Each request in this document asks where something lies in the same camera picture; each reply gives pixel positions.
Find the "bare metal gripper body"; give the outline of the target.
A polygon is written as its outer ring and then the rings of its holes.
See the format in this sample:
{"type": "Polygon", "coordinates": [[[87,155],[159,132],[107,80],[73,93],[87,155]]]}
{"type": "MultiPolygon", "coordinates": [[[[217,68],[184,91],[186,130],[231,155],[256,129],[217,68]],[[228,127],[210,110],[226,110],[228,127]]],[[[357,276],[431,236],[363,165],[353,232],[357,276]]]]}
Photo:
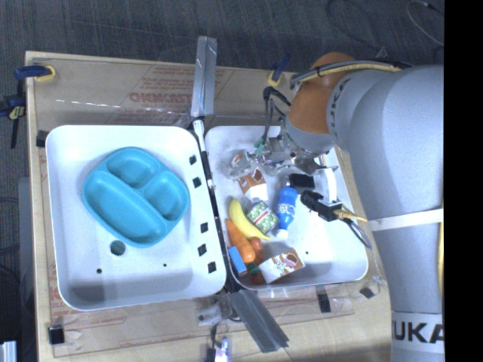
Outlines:
{"type": "Polygon", "coordinates": [[[302,149],[288,136],[269,137],[260,163],[272,170],[291,168],[309,176],[327,168],[322,153],[302,149]]]}

